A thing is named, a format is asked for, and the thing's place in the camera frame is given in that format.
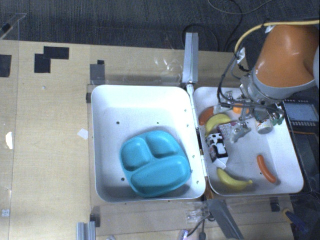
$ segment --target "yellow cable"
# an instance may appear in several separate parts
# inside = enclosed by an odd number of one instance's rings
[[[238,52],[239,46],[243,42],[243,40],[249,36],[252,32],[255,32],[262,27],[268,27],[268,26],[276,26],[276,25],[293,25],[293,26],[307,26],[307,25],[317,25],[320,24],[320,19],[316,20],[310,20],[310,21],[284,21],[284,22],[268,22],[264,23],[258,26],[255,26],[248,30],[246,33],[243,34],[243,36],[240,37],[239,41],[236,43],[235,48],[234,48],[234,54]]]

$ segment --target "white plastic tray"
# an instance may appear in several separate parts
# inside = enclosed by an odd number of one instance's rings
[[[101,85],[91,96],[95,186],[106,202],[186,200],[203,195],[206,181],[190,97],[178,87]],[[126,180],[120,150],[140,134],[163,130],[186,153],[191,177],[182,187],[157,198],[138,196]]]
[[[195,91],[194,103],[198,115],[206,108],[218,104],[217,90],[214,87],[201,87]],[[241,95],[241,91],[237,88],[224,88],[223,91],[233,91],[234,97]],[[239,115],[232,111],[226,114],[233,120],[239,118]],[[257,133],[254,119],[248,120],[247,123],[252,128],[250,133],[240,138],[235,144],[225,142],[229,155],[226,172],[239,180],[253,181],[253,185],[241,192],[234,192],[220,182],[217,167],[211,161],[205,142],[205,127],[200,127],[206,168],[212,189],[222,196],[281,195],[300,192],[304,186],[304,178],[287,123],[284,121],[282,125],[275,126],[273,131],[266,135]],[[262,175],[257,163],[258,155],[264,156],[267,167],[277,178],[276,184],[270,183]]]

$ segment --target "wooden surface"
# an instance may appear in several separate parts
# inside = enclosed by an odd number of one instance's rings
[[[12,44],[2,41],[2,49],[7,47],[9,51]],[[51,60],[51,74],[35,74],[35,54],[43,54],[44,46],[69,47],[70,58]],[[136,80],[142,74],[151,80],[164,79],[165,75],[166,79],[169,76],[175,81],[181,73],[184,52],[20,42],[18,53],[14,166],[8,168],[13,169],[11,215],[10,225],[8,219],[1,219],[0,227],[6,233],[0,237],[7,239],[9,227],[10,240],[72,240],[76,238],[77,223],[87,223],[91,213],[91,181],[94,179],[90,177],[89,144],[77,135],[81,129],[88,130],[86,94],[90,64],[105,60],[106,76],[111,80]],[[227,53],[201,52],[200,81],[204,85],[216,85],[230,58]],[[227,78],[225,86],[235,84],[232,78]],[[290,202],[284,199],[282,206],[289,205]],[[254,225],[242,223],[240,229],[246,239],[293,239],[291,227],[280,213],[261,210],[258,203],[244,205],[246,208],[243,209],[233,207],[231,213],[235,214],[237,222],[265,217]],[[109,215],[110,222],[116,227],[117,240],[175,240],[179,234],[179,230],[152,232],[157,230],[157,225],[146,228],[139,213],[133,213],[129,218],[133,225],[149,232],[124,234],[127,232],[126,218],[121,210],[120,206],[113,206],[113,213]],[[176,214],[176,217],[183,219],[185,214]],[[181,221],[169,221],[172,228],[181,224]],[[216,222],[207,223],[206,227],[207,239],[225,239]],[[100,235],[97,239],[107,239],[108,234]]]

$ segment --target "yellow banana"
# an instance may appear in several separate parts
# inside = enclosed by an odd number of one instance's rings
[[[226,124],[229,122],[231,122],[231,119],[226,114],[214,115],[205,124],[205,136],[207,137],[217,125]]]
[[[220,181],[226,185],[228,188],[234,190],[234,191],[242,191],[244,190],[248,185],[253,184],[253,181],[250,179],[248,181],[242,181],[242,180],[236,180],[232,178],[229,174],[227,174],[224,170],[221,168],[217,169],[217,174],[220,179]]]

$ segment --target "white can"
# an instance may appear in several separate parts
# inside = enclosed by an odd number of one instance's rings
[[[255,121],[256,131],[259,134],[269,134],[274,129],[274,126],[270,119],[265,120],[264,122]]]

